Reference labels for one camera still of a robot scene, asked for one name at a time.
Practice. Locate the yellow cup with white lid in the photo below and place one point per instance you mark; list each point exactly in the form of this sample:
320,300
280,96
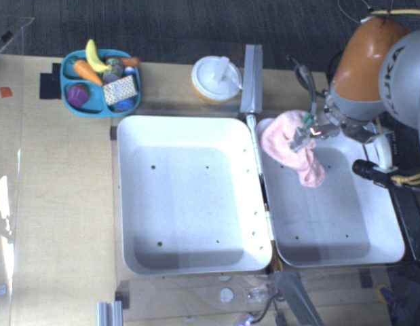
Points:
214,80

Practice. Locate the white plastic tray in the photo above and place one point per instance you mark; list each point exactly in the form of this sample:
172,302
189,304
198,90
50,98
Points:
192,195
335,216

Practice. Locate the black cylinder on white bracket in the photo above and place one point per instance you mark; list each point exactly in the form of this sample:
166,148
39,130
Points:
372,172

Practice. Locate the orange carrot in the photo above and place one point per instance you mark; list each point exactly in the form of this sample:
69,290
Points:
85,70

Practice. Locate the pink cloth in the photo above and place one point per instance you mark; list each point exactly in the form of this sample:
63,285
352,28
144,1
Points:
281,138

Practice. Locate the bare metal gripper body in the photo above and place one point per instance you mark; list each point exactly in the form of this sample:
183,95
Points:
326,130

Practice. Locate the clear plastic bottle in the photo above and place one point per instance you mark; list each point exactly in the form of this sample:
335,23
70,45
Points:
260,292

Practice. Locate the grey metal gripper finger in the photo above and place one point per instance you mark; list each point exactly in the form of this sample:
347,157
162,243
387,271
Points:
304,145
298,137

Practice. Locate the small grey can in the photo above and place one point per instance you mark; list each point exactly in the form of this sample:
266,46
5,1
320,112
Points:
113,70

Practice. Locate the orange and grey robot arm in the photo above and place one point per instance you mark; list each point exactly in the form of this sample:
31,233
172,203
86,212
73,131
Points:
364,70

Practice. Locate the thin black and white rod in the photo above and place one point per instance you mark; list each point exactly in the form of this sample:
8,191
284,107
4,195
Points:
258,155

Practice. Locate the yellow banana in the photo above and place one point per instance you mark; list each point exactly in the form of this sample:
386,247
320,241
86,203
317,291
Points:
92,58

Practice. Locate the purple grapes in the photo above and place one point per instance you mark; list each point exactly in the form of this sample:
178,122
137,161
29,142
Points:
77,95

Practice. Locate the brown sausage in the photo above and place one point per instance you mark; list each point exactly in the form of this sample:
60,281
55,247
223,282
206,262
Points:
131,60

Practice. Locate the blue divided plate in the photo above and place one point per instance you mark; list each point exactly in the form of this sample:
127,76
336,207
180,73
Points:
95,105

